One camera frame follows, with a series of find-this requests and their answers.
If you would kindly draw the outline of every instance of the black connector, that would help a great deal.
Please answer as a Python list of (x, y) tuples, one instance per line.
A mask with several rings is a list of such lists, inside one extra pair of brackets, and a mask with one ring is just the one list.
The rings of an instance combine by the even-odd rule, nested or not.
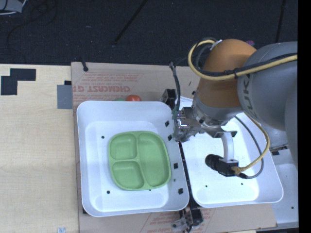
[(231, 169), (233, 166), (238, 166), (239, 162), (236, 160), (232, 160), (230, 162), (225, 162), (223, 157), (215, 154), (209, 154), (205, 158), (205, 164), (211, 169), (218, 171), (218, 173), (231, 177), (235, 176), (235, 172)]

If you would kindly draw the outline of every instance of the light wood surface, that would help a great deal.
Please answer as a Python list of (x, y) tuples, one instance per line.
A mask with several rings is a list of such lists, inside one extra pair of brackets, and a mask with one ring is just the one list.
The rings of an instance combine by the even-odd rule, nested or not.
[(17, 95), (0, 96), (0, 232), (79, 232), (73, 111), (57, 109), (57, 85), (70, 66), (35, 68)]

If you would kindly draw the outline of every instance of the white tray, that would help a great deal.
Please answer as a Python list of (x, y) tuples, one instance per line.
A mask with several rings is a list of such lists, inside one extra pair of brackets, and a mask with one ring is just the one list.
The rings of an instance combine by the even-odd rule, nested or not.
[[(178, 211), (189, 202), (187, 181), (170, 108), (157, 101), (85, 101), (77, 109), (81, 165), (82, 204), (91, 216)], [(113, 181), (107, 152), (109, 139), (128, 131), (152, 131), (168, 150), (172, 175), (163, 187), (128, 191)]]
[[(181, 102), (181, 107), (191, 106), (192, 101)], [(239, 117), (250, 129), (263, 151), (266, 142), (261, 130), (244, 114)], [(259, 156), (259, 151), (249, 132), (235, 118), (223, 127), (224, 130), (237, 131), (233, 138), (235, 155), (239, 166), (246, 166)], [(194, 200), (206, 208), (232, 205), (258, 204), (278, 202), (283, 197), (283, 188), (271, 154), (264, 156), (262, 173), (253, 179), (225, 177), (205, 164), (208, 154), (224, 155), (220, 138), (212, 138), (208, 134), (197, 134), (182, 144), (188, 167)], [(244, 173), (251, 176), (260, 169), (259, 161)]]

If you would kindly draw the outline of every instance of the green divided plate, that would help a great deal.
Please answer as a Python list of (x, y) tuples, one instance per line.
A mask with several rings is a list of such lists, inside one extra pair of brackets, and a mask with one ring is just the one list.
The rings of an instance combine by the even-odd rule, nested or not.
[(149, 131), (114, 135), (108, 145), (114, 182), (125, 190), (147, 190), (164, 186), (171, 166), (163, 139)]

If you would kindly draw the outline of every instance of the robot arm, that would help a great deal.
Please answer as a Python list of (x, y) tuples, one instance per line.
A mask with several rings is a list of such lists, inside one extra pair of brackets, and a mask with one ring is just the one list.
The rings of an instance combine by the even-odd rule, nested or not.
[[(200, 69), (192, 63), (192, 53), (202, 44), (210, 44), (211, 50)], [(222, 126), (245, 112), (258, 127), (286, 133), (297, 165), (297, 42), (256, 50), (240, 40), (215, 42), (209, 38), (191, 48), (188, 63), (201, 79), (192, 107), (182, 108), (174, 118), (176, 141), (188, 141), (197, 133), (221, 138), (224, 157), (207, 156), (206, 164), (225, 176), (237, 175), (241, 170), (232, 158), (230, 140), (236, 132), (226, 132)], [(266, 152), (270, 140), (263, 132)]]

